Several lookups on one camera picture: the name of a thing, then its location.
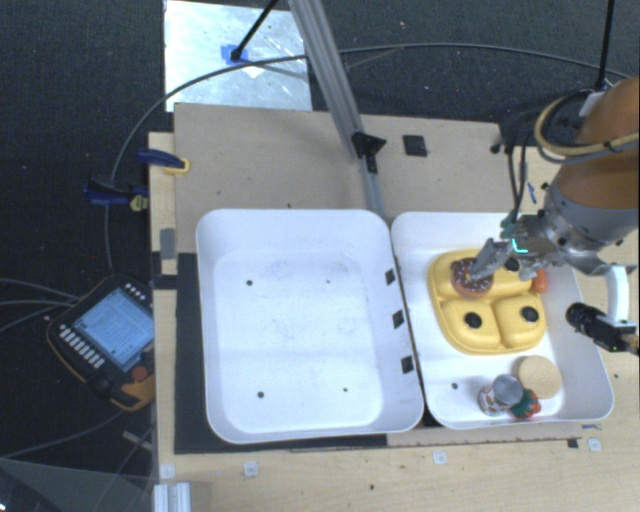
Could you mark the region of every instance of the black rod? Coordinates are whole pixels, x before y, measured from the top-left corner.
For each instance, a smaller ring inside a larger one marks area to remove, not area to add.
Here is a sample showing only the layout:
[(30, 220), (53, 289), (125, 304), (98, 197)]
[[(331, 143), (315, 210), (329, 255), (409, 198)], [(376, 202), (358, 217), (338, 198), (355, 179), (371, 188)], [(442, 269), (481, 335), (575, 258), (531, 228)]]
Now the black rod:
[(238, 47), (235, 50), (231, 52), (231, 60), (233, 62), (238, 62), (240, 60), (240, 56), (242, 55), (242, 50), (244, 50), (244, 47), (247, 46), (247, 44), (249, 44), (249, 41), (251, 41), (251, 38), (253, 37), (253, 35), (257, 32), (257, 30), (260, 28), (260, 25), (262, 25), (262, 22), (266, 19), (266, 17), (273, 10), (273, 8), (276, 6), (277, 3), (278, 3), (278, 0), (271, 0), (269, 2), (269, 4), (264, 8), (264, 11), (262, 11), (262, 14), (260, 14), (260, 17), (253, 24), (253, 27), (251, 27), (247, 35), (244, 36), (244, 39), (242, 40), (242, 42), (238, 45)]
[(611, 39), (611, 26), (613, 25), (613, 7), (616, 0), (609, 0), (607, 5), (607, 20), (604, 25), (604, 35), (602, 36), (602, 50), (600, 52), (600, 69), (598, 71), (598, 79), (595, 88), (598, 91), (603, 90), (605, 84), (605, 73), (607, 71), (607, 57), (609, 56), (609, 40)]

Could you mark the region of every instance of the yellow muffin tray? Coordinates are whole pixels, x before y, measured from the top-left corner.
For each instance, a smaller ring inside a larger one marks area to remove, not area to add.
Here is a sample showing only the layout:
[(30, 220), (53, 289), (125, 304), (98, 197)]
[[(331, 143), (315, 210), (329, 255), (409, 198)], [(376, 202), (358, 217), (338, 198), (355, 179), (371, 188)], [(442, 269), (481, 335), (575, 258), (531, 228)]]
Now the yellow muffin tray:
[(480, 299), (467, 299), (451, 284), (451, 264), (475, 257), (478, 249), (446, 252), (429, 267), (427, 283), (436, 318), (445, 338), (472, 355), (511, 354), (540, 343), (547, 329), (542, 300), (531, 280), (501, 267), (493, 286)]

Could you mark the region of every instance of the white tray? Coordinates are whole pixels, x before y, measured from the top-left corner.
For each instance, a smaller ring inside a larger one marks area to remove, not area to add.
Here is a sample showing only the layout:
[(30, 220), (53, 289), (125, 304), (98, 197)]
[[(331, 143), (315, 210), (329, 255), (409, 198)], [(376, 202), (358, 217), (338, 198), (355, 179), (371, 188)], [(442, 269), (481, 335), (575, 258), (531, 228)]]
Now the white tray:
[(470, 356), (444, 338), (427, 289), (427, 270), (441, 253), (477, 247), (499, 234), (505, 214), (426, 213), (400, 215), (392, 225), (404, 294), (411, 319), (429, 411), (452, 429), (470, 429), (519, 423), (504, 413), (489, 417), (477, 405), (477, 395), (516, 361), (538, 354), (553, 361), (562, 373), (563, 387), (552, 399), (542, 400), (542, 411), (527, 423), (587, 421), (607, 416), (613, 391), (598, 347), (574, 332), (564, 318), (567, 308), (581, 301), (569, 267), (548, 269), (549, 288), (542, 294), (547, 332), (534, 349), (518, 354)]
[(216, 210), (196, 241), (206, 410), (218, 436), (244, 444), (417, 424), (424, 397), (379, 217)]

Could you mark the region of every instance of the can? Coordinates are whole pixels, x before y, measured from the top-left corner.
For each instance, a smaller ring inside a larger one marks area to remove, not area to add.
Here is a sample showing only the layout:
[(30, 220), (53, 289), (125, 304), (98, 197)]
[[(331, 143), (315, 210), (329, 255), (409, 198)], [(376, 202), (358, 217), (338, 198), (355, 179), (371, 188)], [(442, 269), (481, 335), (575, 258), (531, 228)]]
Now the can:
[(522, 400), (524, 390), (520, 381), (507, 373), (498, 375), (492, 384), (478, 393), (478, 404), (488, 416), (496, 416)]

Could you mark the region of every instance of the teal light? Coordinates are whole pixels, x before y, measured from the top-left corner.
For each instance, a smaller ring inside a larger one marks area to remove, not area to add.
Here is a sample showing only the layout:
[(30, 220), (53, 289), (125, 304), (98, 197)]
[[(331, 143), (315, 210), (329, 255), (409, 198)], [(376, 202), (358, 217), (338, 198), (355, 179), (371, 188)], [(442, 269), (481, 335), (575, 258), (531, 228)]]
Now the teal light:
[(513, 246), (513, 250), (518, 254), (527, 254), (529, 252), (529, 249), (520, 249), (515, 238), (511, 239), (511, 245)]

